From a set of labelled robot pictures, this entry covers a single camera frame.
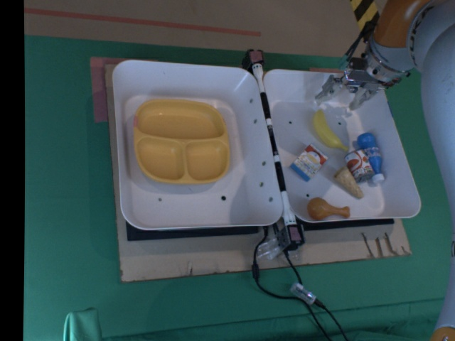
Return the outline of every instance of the yellow divided plate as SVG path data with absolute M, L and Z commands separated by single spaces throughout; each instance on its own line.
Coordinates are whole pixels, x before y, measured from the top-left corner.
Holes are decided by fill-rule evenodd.
M 225 121 L 213 106 L 153 99 L 134 116 L 134 152 L 142 172 L 165 183 L 215 182 L 229 168 Z

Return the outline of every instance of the yellow and black hazard tape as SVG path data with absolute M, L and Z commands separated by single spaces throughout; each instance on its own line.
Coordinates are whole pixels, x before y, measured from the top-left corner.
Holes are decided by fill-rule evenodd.
M 379 19 L 378 7 L 374 0 L 349 0 L 360 30 L 368 21 L 376 23 Z

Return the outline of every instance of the green table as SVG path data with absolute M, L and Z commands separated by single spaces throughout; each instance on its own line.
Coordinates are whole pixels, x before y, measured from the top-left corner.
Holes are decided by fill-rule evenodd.
M 244 54 L 25 37 L 24 340 L 62 340 L 66 316 L 87 308 L 97 311 L 102 337 L 109 340 L 133 340 L 128 335 L 143 335 L 138 340 L 322 339 L 300 302 L 262 293 L 250 272 L 120 282 L 109 130 L 107 122 L 94 122 L 90 58 L 238 67 Z M 267 70 L 338 62 L 268 52 L 265 57 Z M 450 264 L 449 206 L 419 84 L 419 73 L 413 72 L 387 91 L 422 199 L 421 212 L 404 220 L 413 254 L 299 269 L 306 287 L 347 332 L 427 340 L 442 306 Z M 264 286 L 281 294 L 295 281 L 290 269 L 261 276 Z M 317 311 L 317 316 L 327 331 L 337 331 L 327 314 Z

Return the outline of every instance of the can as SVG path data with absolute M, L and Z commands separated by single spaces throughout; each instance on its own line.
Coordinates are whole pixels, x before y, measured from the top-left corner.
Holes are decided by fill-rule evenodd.
M 368 156 L 363 149 L 351 151 L 344 157 L 344 160 L 355 181 L 358 183 L 365 182 L 375 175 Z

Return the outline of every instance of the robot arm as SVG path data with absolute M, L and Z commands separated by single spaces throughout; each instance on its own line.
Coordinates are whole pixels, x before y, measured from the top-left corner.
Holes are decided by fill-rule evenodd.
M 346 87 L 355 93 L 349 107 L 357 109 L 412 68 L 421 72 L 425 121 L 453 228 L 449 286 L 432 341 L 455 340 L 455 0 L 388 0 L 361 58 L 349 58 L 342 77 L 331 76 L 316 102 Z

